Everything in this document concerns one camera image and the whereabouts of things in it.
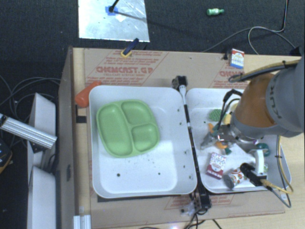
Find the small box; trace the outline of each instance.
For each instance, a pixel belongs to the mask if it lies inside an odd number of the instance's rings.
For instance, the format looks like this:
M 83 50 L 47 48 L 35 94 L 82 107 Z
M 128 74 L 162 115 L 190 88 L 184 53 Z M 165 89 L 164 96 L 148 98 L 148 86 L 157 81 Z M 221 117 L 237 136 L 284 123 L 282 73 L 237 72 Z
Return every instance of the small box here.
M 244 52 L 232 48 L 230 66 L 233 66 L 237 69 L 244 68 Z
M 225 160 L 226 157 L 213 152 L 206 173 L 216 179 L 221 179 L 224 173 Z

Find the green divided plate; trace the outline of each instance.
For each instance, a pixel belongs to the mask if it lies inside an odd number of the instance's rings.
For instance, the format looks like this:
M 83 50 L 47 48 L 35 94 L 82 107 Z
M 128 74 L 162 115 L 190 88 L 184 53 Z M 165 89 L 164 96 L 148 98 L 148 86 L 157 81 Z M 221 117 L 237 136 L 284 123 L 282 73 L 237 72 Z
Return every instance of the green divided plate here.
M 98 110 L 96 121 L 106 151 L 118 158 L 146 153 L 160 140 L 153 113 L 140 100 L 106 104 Z

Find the white plastic tray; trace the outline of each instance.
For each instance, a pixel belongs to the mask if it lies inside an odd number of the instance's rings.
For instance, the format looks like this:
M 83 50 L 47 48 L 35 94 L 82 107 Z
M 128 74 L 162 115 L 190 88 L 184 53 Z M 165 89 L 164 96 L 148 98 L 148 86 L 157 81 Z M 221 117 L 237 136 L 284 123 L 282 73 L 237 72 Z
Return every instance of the white plastic tray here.
M 98 134 L 96 113 L 104 104 L 138 99 L 151 108 L 160 132 L 158 146 L 142 155 L 109 155 Z M 197 185 L 181 95 L 172 88 L 97 86 L 90 100 L 92 180 L 104 198 L 179 195 Z
M 203 185 L 213 193 L 232 193 L 266 190 L 264 187 L 255 187 L 248 180 L 235 186 L 232 190 L 226 186 L 223 179 L 218 180 L 206 174 L 206 169 L 210 161 L 211 153 L 215 152 L 217 154 L 224 155 L 224 151 L 220 150 L 215 146 L 200 150 L 200 145 L 203 141 L 203 138 L 208 133 L 208 123 L 212 123 L 214 125 L 216 124 L 216 122 L 211 122 L 209 120 L 209 113 L 213 109 L 222 108 L 223 97 L 228 91 L 229 89 L 193 88 L 188 91 L 186 95 L 186 101 L 189 108 L 191 126 L 193 128 L 193 138 L 195 142 L 197 159 Z M 233 98 L 236 98 L 236 95 L 231 96 L 228 102 Z M 268 157 L 265 157 L 265 163 L 267 163 L 269 167 L 268 180 L 279 187 L 283 187 L 277 167 L 277 158 L 275 157 L 276 136 L 266 135 L 262 140 L 259 140 L 259 142 L 267 143 L 270 149 L 270 155 Z M 226 156 L 227 159 L 224 168 L 224 175 L 238 168 L 244 162 L 255 163 L 254 156 L 246 153 L 238 145 L 234 145 L 231 150 L 232 153 Z M 288 180 L 291 180 L 283 150 L 281 151 L 281 154 L 281 156 L 283 157 L 282 163 L 284 171 Z

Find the blue and yellow clamp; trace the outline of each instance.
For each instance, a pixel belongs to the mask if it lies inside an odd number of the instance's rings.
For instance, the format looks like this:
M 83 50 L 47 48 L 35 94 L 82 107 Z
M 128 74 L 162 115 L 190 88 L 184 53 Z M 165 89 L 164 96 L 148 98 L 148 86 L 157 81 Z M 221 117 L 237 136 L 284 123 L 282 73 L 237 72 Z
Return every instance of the blue and yellow clamp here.
M 139 43 L 139 39 L 136 38 L 133 40 L 133 42 L 131 42 L 122 52 L 121 52 L 121 56 L 123 58 L 127 58 L 130 56 L 130 54 L 132 53 L 132 49 L 135 48 L 135 46 Z

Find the dark floor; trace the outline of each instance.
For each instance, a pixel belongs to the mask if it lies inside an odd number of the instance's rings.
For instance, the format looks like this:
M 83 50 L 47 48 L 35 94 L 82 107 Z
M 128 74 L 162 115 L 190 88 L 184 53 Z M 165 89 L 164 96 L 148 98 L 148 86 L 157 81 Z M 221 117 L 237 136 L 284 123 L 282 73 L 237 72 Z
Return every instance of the dark floor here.
M 150 43 L 147 50 L 204 51 L 242 29 L 263 26 L 280 30 L 285 0 L 145 0 Z M 209 17 L 207 8 L 223 8 L 225 14 Z M 295 47 L 304 47 L 305 0 L 290 0 L 285 36 Z M 253 54 L 248 31 L 214 47 L 226 52 L 234 47 Z M 255 30 L 251 36 L 260 54 L 288 55 L 293 47 L 274 33 Z M 0 0 L 0 75 L 13 88 L 30 77 L 61 77 L 67 48 L 124 48 L 126 42 L 78 38 L 78 0 Z M 16 96 L 39 91 L 56 95 L 50 83 L 33 86 Z M 9 92 L 0 80 L 0 113 L 11 116 Z M 24 119 L 31 100 L 18 108 Z M 2 133 L 7 142 L 11 136 Z M 0 229 L 26 228 L 26 148 L 12 147 L 13 164 L 0 174 Z

